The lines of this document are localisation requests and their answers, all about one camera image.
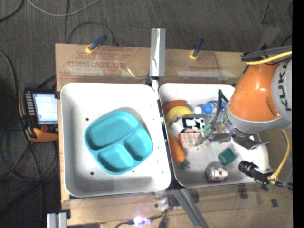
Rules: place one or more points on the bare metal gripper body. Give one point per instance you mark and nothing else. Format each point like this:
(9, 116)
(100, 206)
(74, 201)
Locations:
(221, 134)

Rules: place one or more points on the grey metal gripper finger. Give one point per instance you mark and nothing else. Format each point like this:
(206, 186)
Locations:
(201, 140)
(203, 146)

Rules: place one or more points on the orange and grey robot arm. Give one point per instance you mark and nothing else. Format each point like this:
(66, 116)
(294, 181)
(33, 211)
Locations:
(251, 101)

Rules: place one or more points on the white plastic tray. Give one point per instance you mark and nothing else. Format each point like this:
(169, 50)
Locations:
(76, 127)
(204, 155)

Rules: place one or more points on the orange carton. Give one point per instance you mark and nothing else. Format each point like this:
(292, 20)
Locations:
(187, 139)

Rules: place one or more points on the black and white carton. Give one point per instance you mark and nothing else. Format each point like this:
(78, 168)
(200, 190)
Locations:
(190, 122)

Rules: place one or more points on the green rounded block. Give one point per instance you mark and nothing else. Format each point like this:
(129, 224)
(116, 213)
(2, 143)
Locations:
(226, 156)

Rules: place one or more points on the orange carrot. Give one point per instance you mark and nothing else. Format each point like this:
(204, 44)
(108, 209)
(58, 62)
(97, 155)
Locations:
(177, 151)

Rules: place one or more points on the clear plastic bottle blue label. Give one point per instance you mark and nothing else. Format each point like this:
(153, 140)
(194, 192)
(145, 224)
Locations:
(209, 108)

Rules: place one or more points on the white can red dots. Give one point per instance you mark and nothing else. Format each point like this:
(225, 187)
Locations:
(216, 174)

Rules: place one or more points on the yellow banana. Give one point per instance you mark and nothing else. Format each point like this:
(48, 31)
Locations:
(177, 113)

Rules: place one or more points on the orange toy sausage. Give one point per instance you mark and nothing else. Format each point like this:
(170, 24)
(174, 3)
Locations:
(174, 104)

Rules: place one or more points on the blue divided plate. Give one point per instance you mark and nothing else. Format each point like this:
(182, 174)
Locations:
(118, 141)

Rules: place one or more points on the brown cardboard board red print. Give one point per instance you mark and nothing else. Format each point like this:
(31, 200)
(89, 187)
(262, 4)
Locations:
(107, 63)

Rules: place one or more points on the black cylinder on white bracket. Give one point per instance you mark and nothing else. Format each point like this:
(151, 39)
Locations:
(261, 158)

